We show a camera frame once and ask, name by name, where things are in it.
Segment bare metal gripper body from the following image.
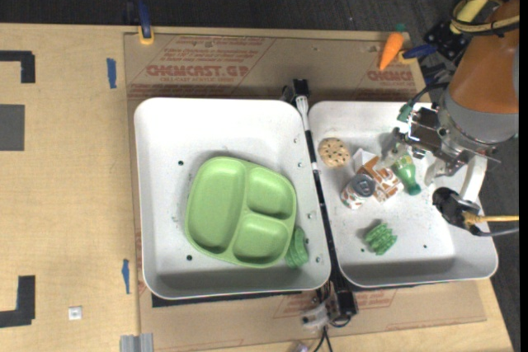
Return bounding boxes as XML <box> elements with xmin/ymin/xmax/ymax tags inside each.
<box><xmin>405</xmin><ymin>105</ymin><xmax>502</xmax><ymax>178</ymax></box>

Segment green bottle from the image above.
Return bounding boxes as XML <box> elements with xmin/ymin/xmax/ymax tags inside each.
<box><xmin>389</xmin><ymin>153</ymin><xmax>423</xmax><ymax>196</ymax></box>

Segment white and orange carton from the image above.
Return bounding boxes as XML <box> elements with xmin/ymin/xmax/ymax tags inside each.
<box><xmin>351</xmin><ymin>148</ymin><xmax>405</xmax><ymax>204</ymax></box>

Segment small white and orange can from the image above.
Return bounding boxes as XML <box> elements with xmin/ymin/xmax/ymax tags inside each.
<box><xmin>340</xmin><ymin>173</ymin><xmax>378</xmax><ymax>211</ymax></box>

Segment white plastic tray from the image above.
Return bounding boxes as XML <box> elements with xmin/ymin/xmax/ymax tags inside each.
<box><xmin>307</xmin><ymin>100</ymin><xmax>500</xmax><ymax>289</ymax></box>
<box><xmin>133</xmin><ymin>96</ymin><xmax>332</xmax><ymax>301</ymax></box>

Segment tan chocolate chip biscuit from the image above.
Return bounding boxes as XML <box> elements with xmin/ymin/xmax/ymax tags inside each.
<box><xmin>317</xmin><ymin>137</ymin><xmax>351</xmax><ymax>169</ymax></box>

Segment thin black and white rod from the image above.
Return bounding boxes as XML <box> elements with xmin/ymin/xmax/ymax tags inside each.
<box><xmin>297</xmin><ymin>94</ymin><xmax>346</xmax><ymax>290</ymax></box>

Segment green grapes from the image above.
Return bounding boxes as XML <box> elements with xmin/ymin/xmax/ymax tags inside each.
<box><xmin>363</xmin><ymin>221</ymin><xmax>398</xmax><ymax>257</ymax></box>

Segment orange carrot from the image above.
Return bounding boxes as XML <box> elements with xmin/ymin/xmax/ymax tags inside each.
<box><xmin>378</xmin><ymin>23</ymin><xmax>408</xmax><ymax>73</ymax></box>

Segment green divided plate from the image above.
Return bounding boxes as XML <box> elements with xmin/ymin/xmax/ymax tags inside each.
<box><xmin>183</xmin><ymin>156</ymin><xmax>299</xmax><ymax>270</ymax></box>

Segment brown cardboard board red print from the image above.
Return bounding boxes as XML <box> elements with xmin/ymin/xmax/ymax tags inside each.
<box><xmin>123</xmin><ymin>26</ymin><xmax>488</xmax><ymax>352</ymax></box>

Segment black cylinder on white bracket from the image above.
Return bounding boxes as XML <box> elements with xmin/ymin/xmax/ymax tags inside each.
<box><xmin>431</xmin><ymin>156</ymin><xmax>490</xmax><ymax>230</ymax></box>

